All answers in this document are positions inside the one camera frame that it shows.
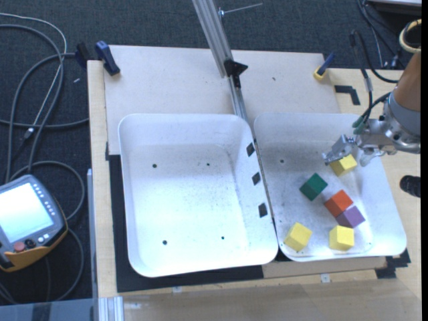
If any purple cube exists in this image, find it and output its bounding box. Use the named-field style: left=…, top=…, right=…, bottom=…
left=335, top=205, right=366, bottom=229

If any green cube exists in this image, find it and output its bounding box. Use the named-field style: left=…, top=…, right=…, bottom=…
left=298, top=173, right=329, bottom=202

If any yellow cube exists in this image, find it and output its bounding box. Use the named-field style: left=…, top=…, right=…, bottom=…
left=328, top=225, right=356, bottom=251
left=329, top=154, right=358, bottom=177
left=283, top=221, right=314, bottom=252

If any orange cube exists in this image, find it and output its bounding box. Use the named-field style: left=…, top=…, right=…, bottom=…
left=323, top=189, right=354, bottom=217

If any pale wood board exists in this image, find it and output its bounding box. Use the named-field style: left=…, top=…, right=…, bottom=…
left=103, top=44, right=389, bottom=279

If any white plastic tray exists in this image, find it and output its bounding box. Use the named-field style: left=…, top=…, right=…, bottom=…
left=117, top=112, right=280, bottom=278
left=253, top=112, right=408, bottom=263

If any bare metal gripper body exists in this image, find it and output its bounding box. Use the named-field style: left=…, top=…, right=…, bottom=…
left=354, top=107, right=422, bottom=155

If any black cylinder on white bracket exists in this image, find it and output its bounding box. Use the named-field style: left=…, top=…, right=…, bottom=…
left=399, top=175, right=422, bottom=199

